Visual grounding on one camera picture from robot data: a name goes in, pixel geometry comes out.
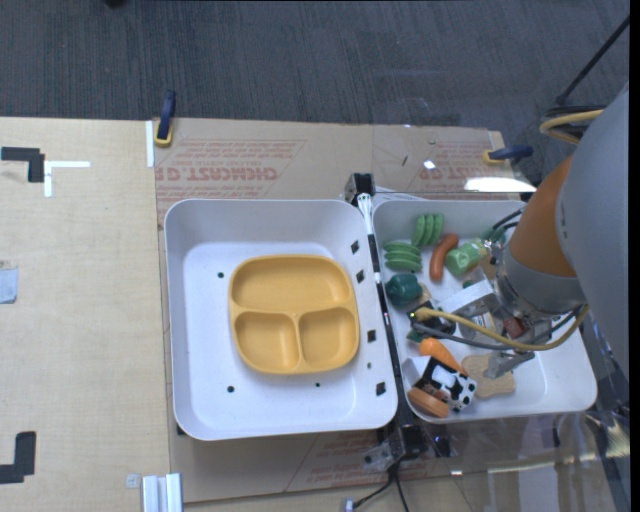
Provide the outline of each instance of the yellow divided plate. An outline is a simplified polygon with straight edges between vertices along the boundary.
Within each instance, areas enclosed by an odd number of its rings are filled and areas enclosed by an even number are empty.
[[[236,348],[259,372],[333,370],[358,351],[351,281],[340,265],[323,256],[245,260],[231,276],[229,312]]]

